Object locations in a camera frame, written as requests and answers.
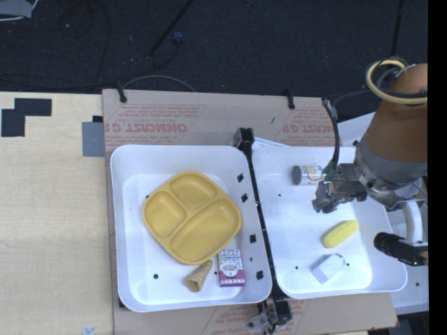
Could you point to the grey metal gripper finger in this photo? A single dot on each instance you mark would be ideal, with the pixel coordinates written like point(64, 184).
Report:
point(319, 199)
point(331, 206)

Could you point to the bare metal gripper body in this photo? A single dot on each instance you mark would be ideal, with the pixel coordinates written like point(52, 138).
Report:
point(347, 185)

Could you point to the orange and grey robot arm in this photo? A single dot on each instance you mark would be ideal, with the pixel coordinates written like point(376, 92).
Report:
point(398, 127)

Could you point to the small white can grey lid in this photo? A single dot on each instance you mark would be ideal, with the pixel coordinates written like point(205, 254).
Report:
point(309, 175)

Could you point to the yellow corn cob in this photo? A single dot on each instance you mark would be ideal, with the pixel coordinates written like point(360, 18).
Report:
point(340, 234)

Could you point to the white plastic tray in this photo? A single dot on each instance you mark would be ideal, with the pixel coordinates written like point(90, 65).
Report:
point(293, 222)
point(139, 284)

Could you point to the thin black rod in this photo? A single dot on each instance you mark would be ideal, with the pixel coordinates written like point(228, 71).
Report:
point(260, 215)

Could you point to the white rounded carton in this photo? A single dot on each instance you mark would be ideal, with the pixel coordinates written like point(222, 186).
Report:
point(328, 269)

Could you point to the white printed paper slip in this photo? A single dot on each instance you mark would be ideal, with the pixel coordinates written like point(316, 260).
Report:
point(269, 142)

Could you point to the red and white carton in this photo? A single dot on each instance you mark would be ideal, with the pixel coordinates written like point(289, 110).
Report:
point(230, 269)

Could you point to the yellow divided plate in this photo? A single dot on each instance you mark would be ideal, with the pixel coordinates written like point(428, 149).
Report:
point(193, 218)

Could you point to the tan waffle cone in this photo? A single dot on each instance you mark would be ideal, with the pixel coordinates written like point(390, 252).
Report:
point(197, 277)

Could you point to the brown cardboard board red print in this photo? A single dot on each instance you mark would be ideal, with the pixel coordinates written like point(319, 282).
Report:
point(195, 120)

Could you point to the black cylinder on white bracket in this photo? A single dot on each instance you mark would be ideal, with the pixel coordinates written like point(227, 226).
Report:
point(393, 246)

